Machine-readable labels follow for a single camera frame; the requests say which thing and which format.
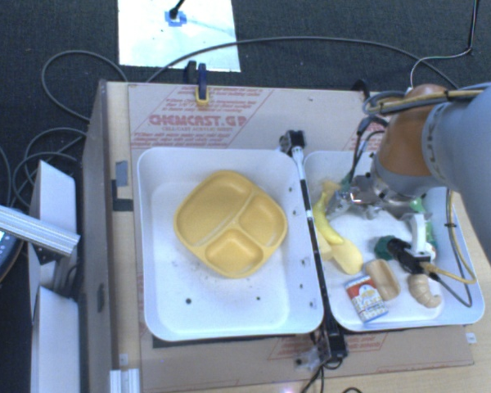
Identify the small yellow wedge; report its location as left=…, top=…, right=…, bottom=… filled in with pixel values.
left=321, top=179, right=341, bottom=199

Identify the thin black and white rod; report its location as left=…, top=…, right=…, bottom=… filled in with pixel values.
left=292, top=145, right=333, bottom=336

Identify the light green bottle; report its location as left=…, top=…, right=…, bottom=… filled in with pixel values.
left=408, top=196, right=438, bottom=254

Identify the black block with thin wires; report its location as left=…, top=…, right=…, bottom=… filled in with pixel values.
left=279, top=129, right=308, bottom=156
left=319, top=328, right=349, bottom=362

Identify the yellow banana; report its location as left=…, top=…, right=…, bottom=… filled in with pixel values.
left=312, top=192, right=345, bottom=246

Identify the beige croissant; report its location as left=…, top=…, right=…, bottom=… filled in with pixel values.
left=406, top=273, right=444, bottom=309

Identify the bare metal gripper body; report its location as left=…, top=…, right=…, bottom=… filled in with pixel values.
left=349, top=173, right=415, bottom=220

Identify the white plastic tray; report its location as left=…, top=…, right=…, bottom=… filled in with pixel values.
left=302, top=150, right=486, bottom=333
left=136, top=146, right=326, bottom=342

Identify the red and white carton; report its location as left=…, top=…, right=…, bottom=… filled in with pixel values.
left=344, top=274, right=390, bottom=324

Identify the dark green broccoli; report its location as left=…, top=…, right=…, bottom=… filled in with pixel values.
left=372, top=235, right=399, bottom=260

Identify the beige bread slice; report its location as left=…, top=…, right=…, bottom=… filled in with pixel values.
left=364, top=258, right=402, bottom=302

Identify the yellow divided plate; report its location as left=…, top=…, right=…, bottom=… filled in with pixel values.
left=172, top=169, right=289, bottom=280

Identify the black cylinder on white bracket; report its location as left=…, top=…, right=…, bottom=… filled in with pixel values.
left=385, top=212, right=439, bottom=278

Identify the brown cardboard board red print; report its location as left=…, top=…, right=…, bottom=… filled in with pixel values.
left=126, top=83, right=475, bottom=386

